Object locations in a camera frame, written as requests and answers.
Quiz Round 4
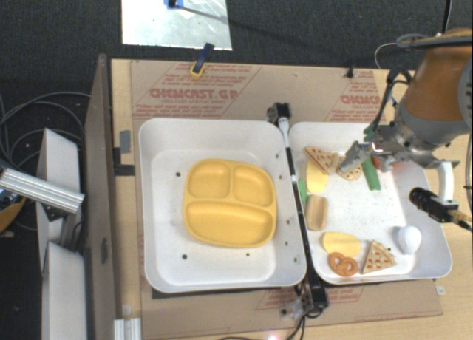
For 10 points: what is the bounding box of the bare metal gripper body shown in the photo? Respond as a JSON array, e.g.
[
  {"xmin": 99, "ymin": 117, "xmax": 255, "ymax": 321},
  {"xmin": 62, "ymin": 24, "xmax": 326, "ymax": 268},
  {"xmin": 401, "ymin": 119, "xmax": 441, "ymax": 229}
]
[{"xmin": 372, "ymin": 123, "xmax": 446, "ymax": 165}]

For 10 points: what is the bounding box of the round tan waffle biscuit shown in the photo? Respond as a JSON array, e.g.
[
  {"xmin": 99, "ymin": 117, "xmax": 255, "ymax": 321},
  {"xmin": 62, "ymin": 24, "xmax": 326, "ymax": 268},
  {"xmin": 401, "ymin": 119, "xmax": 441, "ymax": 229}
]
[{"xmin": 336, "ymin": 163, "xmax": 363, "ymax": 182}]

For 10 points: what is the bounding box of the long green toy vegetable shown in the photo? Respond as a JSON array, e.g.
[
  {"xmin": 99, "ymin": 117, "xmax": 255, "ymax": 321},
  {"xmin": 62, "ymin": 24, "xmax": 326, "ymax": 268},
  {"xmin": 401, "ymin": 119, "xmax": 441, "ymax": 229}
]
[{"xmin": 361, "ymin": 155, "xmax": 382, "ymax": 192}]

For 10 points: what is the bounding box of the toy pizza slice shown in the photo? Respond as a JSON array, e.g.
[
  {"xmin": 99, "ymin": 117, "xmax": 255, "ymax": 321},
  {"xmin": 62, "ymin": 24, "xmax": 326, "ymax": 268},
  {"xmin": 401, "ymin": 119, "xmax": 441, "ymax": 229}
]
[
  {"xmin": 303, "ymin": 146, "xmax": 340, "ymax": 176},
  {"xmin": 361, "ymin": 239, "xmax": 398, "ymax": 276}
]

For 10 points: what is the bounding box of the yellow toy cheese slice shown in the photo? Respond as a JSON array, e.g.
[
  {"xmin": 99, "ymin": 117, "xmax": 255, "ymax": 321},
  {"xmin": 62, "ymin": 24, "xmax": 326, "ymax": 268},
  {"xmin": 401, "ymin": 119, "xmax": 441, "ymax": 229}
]
[
  {"xmin": 305, "ymin": 160, "xmax": 330, "ymax": 194},
  {"xmin": 319, "ymin": 231, "xmax": 361, "ymax": 259}
]

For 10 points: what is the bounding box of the white plastic tray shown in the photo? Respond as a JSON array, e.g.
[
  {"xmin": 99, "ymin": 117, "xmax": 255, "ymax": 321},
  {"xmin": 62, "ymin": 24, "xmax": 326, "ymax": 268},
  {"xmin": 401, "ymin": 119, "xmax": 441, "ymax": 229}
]
[
  {"xmin": 138, "ymin": 117, "xmax": 308, "ymax": 294},
  {"xmin": 287, "ymin": 120, "xmax": 454, "ymax": 286}
]

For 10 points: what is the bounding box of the thin black and white rod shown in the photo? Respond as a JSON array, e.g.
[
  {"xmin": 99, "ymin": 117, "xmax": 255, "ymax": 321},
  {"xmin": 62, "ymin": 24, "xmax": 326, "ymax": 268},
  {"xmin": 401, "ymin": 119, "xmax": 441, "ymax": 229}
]
[{"xmin": 278, "ymin": 116, "xmax": 316, "ymax": 288}]

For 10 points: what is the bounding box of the tan toy bread bun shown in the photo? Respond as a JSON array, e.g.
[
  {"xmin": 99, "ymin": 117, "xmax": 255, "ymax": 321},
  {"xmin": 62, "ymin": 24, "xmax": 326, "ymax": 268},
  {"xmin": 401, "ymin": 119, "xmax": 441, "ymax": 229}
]
[{"xmin": 304, "ymin": 194, "xmax": 330, "ymax": 232}]

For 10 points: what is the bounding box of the white toy egg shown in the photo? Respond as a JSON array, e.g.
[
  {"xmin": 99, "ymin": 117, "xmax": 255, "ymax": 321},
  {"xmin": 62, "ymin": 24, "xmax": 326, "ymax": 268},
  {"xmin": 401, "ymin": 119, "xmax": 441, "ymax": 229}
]
[{"xmin": 392, "ymin": 225, "xmax": 423, "ymax": 256}]

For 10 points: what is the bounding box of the orange toy pretzel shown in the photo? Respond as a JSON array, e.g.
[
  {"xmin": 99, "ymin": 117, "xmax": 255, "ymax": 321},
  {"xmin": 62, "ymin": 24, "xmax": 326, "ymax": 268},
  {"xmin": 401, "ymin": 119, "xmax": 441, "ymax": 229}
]
[{"xmin": 327, "ymin": 251, "xmax": 360, "ymax": 278}]

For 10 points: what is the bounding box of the yellow divided plate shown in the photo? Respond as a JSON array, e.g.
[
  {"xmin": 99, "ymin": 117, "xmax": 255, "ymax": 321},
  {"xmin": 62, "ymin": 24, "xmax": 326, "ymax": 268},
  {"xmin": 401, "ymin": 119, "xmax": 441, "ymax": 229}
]
[{"xmin": 182, "ymin": 158, "xmax": 279, "ymax": 249}]

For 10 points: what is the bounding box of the brown cardboard board, red print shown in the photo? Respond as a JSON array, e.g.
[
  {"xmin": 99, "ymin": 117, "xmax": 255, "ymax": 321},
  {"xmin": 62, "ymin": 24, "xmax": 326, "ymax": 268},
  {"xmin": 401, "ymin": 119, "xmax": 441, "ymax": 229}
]
[{"xmin": 129, "ymin": 60, "xmax": 443, "ymax": 340}]

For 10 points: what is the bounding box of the black cylinder on white bracket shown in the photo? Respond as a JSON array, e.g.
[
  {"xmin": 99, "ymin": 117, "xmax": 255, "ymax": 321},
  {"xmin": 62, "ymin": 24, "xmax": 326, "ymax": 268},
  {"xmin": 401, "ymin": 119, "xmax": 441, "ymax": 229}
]
[{"xmin": 408, "ymin": 160, "xmax": 461, "ymax": 223}]

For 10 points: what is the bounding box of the black block with thin wires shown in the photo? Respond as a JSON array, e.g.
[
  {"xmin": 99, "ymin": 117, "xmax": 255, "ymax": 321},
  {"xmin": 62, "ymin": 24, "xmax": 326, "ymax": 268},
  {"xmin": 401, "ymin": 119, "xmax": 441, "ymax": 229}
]
[
  {"xmin": 267, "ymin": 102, "xmax": 293, "ymax": 124},
  {"xmin": 294, "ymin": 278, "xmax": 330, "ymax": 314}
]

